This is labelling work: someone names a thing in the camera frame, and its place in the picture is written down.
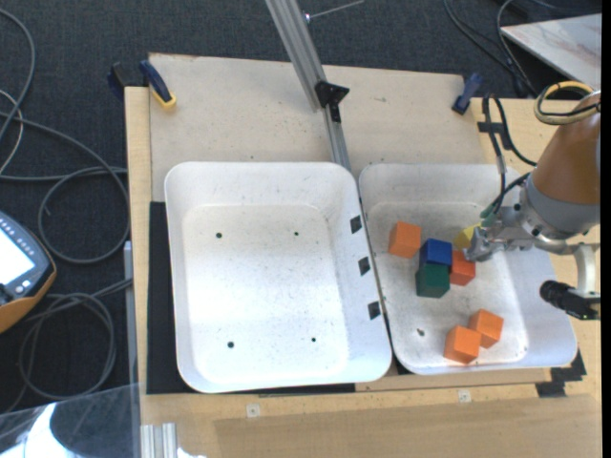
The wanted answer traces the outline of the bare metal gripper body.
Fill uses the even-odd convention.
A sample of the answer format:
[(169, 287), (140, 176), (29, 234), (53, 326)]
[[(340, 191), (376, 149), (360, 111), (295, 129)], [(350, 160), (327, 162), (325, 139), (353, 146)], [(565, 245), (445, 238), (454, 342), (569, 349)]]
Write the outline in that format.
[(511, 206), (488, 206), (480, 214), (478, 255), (501, 251), (525, 251), (533, 247), (556, 255), (569, 255), (571, 237), (546, 222), (526, 201)]

